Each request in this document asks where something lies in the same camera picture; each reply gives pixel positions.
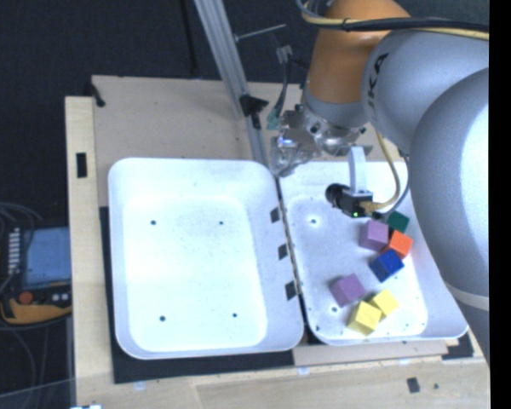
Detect dark green cube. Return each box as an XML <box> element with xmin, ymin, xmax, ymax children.
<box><xmin>386</xmin><ymin>210</ymin><xmax>411</xmax><ymax>234</ymax></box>

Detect orange cube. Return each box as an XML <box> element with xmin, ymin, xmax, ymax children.
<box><xmin>387</xmin><ymin>229</ymin><xmax>415</xmax><ymax>260</ymax></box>

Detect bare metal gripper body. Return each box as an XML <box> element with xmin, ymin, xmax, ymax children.
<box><xmin>270</xmin><ymin>107</ymin><xmax>374</xmax><ymax>158</ymax></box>

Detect black cylinder on white bracket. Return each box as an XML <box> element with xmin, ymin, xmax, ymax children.
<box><xmin>324</xmin><ymin>145</ymin><xmax>375</xmax><ymax>220</ymax></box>

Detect white plastic tray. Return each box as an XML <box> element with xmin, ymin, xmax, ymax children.
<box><xmin>278</xmin><ymin>159</ymin><xmax>470</xmax><ymax>348</ymax></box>
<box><xmin>107</xmin><ymin>156</ymin><xmax>305</xmax><ymax>360</ymax></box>

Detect blue cube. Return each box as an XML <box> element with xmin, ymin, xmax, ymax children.
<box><xmin>369</xmin><ymin>248</ymin><xmax>405</xmax><ymax>284</ymax></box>

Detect yellow cube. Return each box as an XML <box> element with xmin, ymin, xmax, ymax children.
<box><xmin>369</xmin><ymin>288</ymin><xmax>400</xmax><ymax>318</ymax></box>
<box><xmin>346</xmin><ymin>300</ymin><xmax>383</xmax><ymax>337</ymax></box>

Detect purple cube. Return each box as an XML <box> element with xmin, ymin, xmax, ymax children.
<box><xmin>358</xmin><ymin>219</ymin><xmax>390</xmax><ymax>252</ymax></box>
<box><xmin>329</xmin><ymin>273</ymin><xmax>366</xmax><ymax>308</ymax></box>

